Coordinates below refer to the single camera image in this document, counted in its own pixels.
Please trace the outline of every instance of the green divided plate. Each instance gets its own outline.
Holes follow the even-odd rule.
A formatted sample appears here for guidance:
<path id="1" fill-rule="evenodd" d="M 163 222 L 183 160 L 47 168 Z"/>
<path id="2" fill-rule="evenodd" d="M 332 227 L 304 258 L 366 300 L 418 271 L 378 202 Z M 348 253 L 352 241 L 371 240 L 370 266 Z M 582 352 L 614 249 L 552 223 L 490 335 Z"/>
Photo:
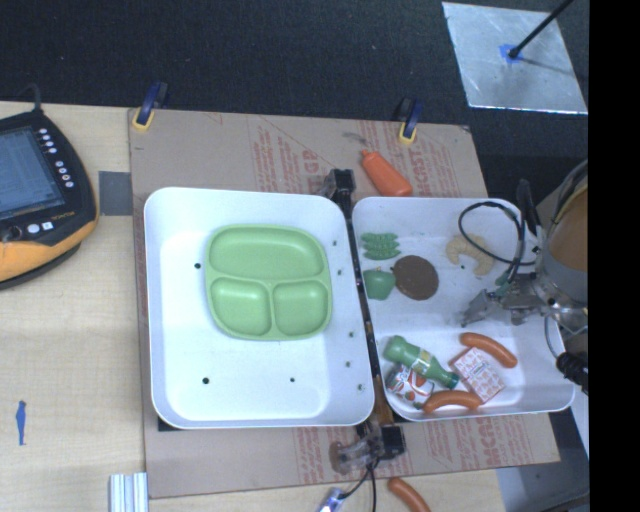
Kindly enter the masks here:
<path id="1" fill-rule="evenodd" d="M 236 224 L 215 231 L 206 251 L 209 309 L 227 334 L 294 340 L 327 326 L 329 265 L 311 234 L 272 224 Z"/>

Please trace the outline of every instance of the white tray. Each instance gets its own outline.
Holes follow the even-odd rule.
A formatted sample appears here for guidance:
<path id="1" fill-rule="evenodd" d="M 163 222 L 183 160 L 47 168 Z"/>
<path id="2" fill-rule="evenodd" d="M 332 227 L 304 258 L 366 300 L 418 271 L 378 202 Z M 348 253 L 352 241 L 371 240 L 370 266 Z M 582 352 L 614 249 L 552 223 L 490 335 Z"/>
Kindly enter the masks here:
<path id="1" fill-rule="evenodd" d="M 483 277 L 473 273 L 475 260 L 461 256 L 461 265 L 452 264 L 446 257 L 447 242 L 459 234 L 458 216 L 467 206 L 482 199 L 448 198 L 383 198 L 370 197 L 359 201 L 353 211 L 353 225 L 358 241 L 362 271 L 380 267 L 389 270 L 395 261 L 407 255 L 417 255 L 429 260 L 439 276 L 439 288 L 434 296 L 416 301 L 395 288 L 386 300 L 368 300 L 383 377 L 391 370 L 383 350 L 391 336 L 403 336 L 409 343 L 418 345 L 450 369 L 448 363 L 466 347 L 459 342 L 464 331 L 479 332 L 490 336 L 519 359 L 513 369 L 505 369 L 495 361 L 495 368 L 506 388 L 476 411 L 460 406 L 447 406 L 429 415 L 416 410 L 411 404 L 386 392 L 391 407 L 402 417 L 412 421 L 429 421 L 443 418 L 497 416 L 506 414 L 536 413 L 562 410 L 573 401 L 575 386 L 564 379 L 555 367 L 545 339 L 544 320 L 530 316 L 520 326 L 511 324 L 507 312 L 460 326 L 462 313 L 482 289 L 496 288 L 494 281 L 507 265 L 495 262 L 491 272 Z M 518 209 L 508 202 L 493 200 Z M 504 258 L 512 258 L 516 246 L 515 224 L 498 208 L 481 207 L 465 216 L 463 226 L 467 233 L 484 237 L 493 252 Z M 389 260 L 370 260 L 364 256 L 363 233 L 395 233 L 401 254 Z M 532 260 L 530 250 L 535 240 L 528 238 L 525 260 Z M 550 329 L 552 346 L 562 351 L 560 333 L 553 324 Z M 465 389 L 459 383 L 457 389 Z"/>
<path id="2" fill-rule="evenodd" d="M 204 248 L 230 224 L 306 230 L 327 254 L 326 329 L 311 338 L 231 338 L 207 306 Z M 144 209 L 152 399 L 177 428 L 355 425 L 373 408 L 371 367 L 344 216 L 319 196 L 164 188 Z"/>

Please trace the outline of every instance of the brown round patty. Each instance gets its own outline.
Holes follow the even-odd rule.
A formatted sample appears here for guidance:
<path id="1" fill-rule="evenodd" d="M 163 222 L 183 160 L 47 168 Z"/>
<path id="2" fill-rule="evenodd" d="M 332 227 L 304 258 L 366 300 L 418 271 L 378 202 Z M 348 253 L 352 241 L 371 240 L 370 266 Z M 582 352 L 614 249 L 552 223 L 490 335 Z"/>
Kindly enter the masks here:
<path id="1" fill-rule="evenodd" d="M 391 270 L 396 276 L 396 288 L 407 297 L 427 300 L 438 290 L 440 279 L 435 267 L 420 256 L 400 258 Z"/>

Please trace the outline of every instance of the blue mark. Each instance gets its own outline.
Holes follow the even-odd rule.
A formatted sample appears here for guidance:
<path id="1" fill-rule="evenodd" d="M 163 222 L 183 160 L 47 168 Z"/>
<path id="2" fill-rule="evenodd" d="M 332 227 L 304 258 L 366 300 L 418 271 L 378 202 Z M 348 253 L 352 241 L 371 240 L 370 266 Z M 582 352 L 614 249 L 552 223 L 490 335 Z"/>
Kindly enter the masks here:
<path id="1" fill-rule="evenodd" d="M 522 60 L 522 52 L 520 52 L 515 59 L 509 57 L 509 51 L 515 47 L 515 44 L 503 44 L 502 46 L 500 46 L 500 55 L 502 55 L 502 58 L 510 64 Z"/>
<path id="2" fill-rule="evenodd" d="M 18 423 L 18 435 L 20 437 L 20 446 L 25 444 L 24 442 L 24 424 L 27 421 L 27 412 L 25 411 L 27 403 L 24 400 L 20 400 L 18 404 L 18 411 L 16 412 L 16 422 Z"/>

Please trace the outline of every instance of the green bottle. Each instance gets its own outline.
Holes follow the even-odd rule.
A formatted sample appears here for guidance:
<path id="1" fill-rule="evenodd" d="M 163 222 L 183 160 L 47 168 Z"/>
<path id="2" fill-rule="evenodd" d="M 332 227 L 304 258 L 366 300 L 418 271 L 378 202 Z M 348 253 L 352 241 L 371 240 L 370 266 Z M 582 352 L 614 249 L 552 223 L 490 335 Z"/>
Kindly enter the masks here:
<path id="1" fill-rule="evenodd" d="M 389 361 L 402 363 L 421 377 L 438 381 L 449 389 L 455 388 L 460 380 L 457 374 L 448 372 L 440 366 L 440 362 L 432 354 L 412 345 L 402 336 L 391 338 L 382 355 Z"/>

